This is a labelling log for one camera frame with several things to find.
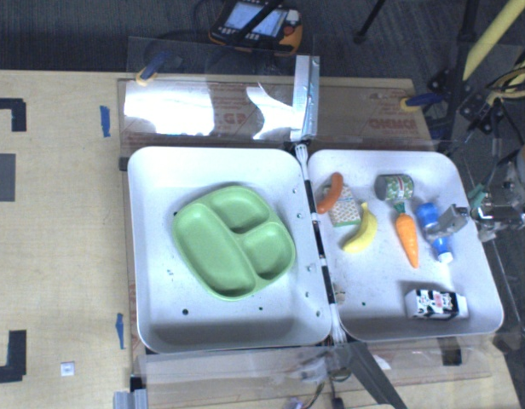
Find black and white carton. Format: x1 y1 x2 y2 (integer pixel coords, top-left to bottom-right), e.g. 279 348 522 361
404 288 469 320

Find blue plastic bottle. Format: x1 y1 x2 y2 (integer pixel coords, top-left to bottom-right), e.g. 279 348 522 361
414 201 454 265

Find orange sausage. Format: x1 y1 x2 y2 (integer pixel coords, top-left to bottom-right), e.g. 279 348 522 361
315 171 344 215

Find white plastic tray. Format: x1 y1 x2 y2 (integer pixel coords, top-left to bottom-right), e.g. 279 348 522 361
126 145 334 354
307 149 505 343

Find green and white can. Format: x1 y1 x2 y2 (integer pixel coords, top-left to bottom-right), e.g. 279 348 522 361
373 173 415 202

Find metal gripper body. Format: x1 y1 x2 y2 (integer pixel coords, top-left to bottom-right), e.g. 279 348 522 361
470 176 525 242

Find yellow banana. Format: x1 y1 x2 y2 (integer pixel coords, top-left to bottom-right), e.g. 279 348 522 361
341 201 379 255

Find green divided plate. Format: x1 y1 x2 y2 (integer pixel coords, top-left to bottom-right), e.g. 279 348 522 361
171 184 297 302

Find orange carrot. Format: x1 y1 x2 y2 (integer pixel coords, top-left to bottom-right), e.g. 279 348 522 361
392 200 420 269

